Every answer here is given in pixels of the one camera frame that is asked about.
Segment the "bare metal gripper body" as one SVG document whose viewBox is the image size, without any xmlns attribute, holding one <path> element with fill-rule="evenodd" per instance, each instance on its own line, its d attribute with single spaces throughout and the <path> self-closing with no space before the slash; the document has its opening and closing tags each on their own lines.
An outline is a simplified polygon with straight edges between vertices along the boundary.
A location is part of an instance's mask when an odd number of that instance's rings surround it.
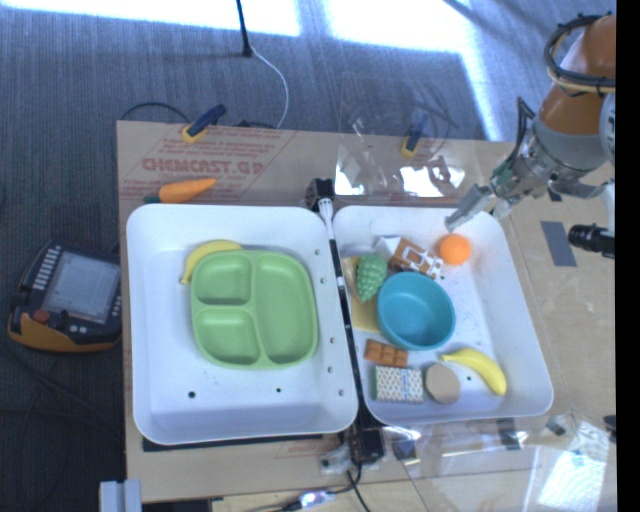
<svg viewBox="0 0 640 512">
<path fill-rule="evenodd" d="M 491 189 L 497 201 L 512 198 L 517 205 L 526 197 L 541 197 L 555 171 L 556 163 L 543 150 L 516 148 L 494 169 Z"/>
</svg>

